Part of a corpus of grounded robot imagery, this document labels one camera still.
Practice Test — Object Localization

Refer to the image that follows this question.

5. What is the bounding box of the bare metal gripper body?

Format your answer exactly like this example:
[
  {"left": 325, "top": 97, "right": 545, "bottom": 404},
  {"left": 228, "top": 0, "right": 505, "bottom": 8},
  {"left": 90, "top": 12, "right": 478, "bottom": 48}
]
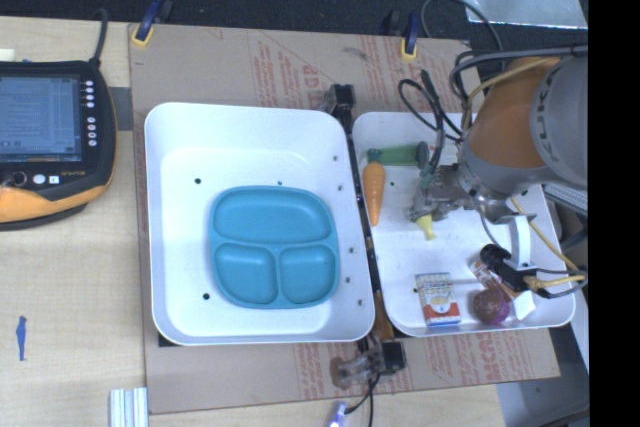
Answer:
[{"left": 406, "top": 162, "right": 495, "bottom": 223}]

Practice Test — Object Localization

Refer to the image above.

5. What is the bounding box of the small yellow bottle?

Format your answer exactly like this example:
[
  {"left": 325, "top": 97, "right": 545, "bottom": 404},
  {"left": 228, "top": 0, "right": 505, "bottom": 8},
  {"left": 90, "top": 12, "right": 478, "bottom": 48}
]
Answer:
[{"left": 416, "top": 213, "right": 438, "bottom": 242}]

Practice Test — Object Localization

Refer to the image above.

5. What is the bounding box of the green bottle with grey cap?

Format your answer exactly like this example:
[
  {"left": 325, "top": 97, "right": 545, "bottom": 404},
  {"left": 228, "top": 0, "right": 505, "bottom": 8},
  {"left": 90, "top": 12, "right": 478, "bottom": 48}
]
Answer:
[{"left": 378, "top": 141, "right": 431, "bottom": 168}]

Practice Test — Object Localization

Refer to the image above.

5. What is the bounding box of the white plastic tray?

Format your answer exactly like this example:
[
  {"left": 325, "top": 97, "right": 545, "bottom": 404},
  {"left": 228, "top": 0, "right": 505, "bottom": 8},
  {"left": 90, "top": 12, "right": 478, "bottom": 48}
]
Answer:
[
  {"left": 143, "top": 102, "right": 377, "bottom": 347},
  {"left": 352, "top": 111, "right": 577, "bottom": 339}
]

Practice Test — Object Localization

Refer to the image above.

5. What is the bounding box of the orange carrot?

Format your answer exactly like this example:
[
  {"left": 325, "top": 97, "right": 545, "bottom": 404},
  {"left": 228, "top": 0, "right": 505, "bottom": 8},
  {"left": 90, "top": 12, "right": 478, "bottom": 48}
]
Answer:
[{"left": 362, "top": 148, "right": 387, "bottom": 227}]

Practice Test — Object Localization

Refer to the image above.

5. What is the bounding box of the brown clear packet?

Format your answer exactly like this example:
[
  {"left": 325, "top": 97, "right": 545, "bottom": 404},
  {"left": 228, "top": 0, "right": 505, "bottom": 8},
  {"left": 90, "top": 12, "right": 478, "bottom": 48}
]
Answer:
[{"left": 471, "top": 259, "right": 512, "bottom": 300}]

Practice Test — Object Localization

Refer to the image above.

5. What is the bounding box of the red white blue carton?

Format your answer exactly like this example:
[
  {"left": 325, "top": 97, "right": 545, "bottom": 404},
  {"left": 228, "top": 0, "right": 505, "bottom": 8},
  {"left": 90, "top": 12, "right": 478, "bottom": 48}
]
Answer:
[{"left": 413, "top": 271, "right": 463, "bottom": 328}]

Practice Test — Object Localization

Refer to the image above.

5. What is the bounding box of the purple brown round ball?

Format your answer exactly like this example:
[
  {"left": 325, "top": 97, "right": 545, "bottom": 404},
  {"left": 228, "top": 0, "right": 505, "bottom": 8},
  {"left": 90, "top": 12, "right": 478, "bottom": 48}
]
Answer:
[{"left": 471, "top": 287, "right": 512, "bottom": 327}]

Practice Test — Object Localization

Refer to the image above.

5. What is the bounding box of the white cube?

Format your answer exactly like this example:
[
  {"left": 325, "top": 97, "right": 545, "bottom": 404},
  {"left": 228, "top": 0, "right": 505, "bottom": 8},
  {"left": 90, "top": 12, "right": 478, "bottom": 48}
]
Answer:
[{"left": 511, "top": 290, "right": 538, "bottom": 322}]

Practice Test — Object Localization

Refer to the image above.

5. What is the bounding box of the blue divided plate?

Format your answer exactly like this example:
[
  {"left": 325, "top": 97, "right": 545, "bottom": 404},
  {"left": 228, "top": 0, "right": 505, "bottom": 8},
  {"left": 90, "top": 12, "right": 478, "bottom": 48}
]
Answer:
[{"left": 208, "top": 185, "right": 342, "bottom": 310}]

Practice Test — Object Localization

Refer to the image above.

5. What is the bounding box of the brown cardboard board red print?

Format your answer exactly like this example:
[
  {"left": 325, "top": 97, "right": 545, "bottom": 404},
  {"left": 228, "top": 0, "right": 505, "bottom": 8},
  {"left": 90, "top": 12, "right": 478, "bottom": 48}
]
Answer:
[{"left": 127, "top": 22, "right": 562, "bottom": 416}]

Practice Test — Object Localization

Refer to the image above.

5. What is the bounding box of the black cylinder on white bracket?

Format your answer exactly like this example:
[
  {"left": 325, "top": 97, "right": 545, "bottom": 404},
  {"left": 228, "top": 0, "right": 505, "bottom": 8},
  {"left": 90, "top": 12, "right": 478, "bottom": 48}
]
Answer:
[{"left": 479, "top": 209, "right": 540, "bottom": 292}]

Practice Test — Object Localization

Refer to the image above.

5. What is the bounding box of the black block with thin wires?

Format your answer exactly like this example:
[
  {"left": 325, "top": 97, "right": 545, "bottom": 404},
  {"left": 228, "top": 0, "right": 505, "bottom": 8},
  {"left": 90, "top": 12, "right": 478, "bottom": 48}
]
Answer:
[
  {"left": 367, "top": 339, "right": 408, "bottom": 377},
  {"left": 323, "top": 83, "right": 358, "bottom": 117}
]

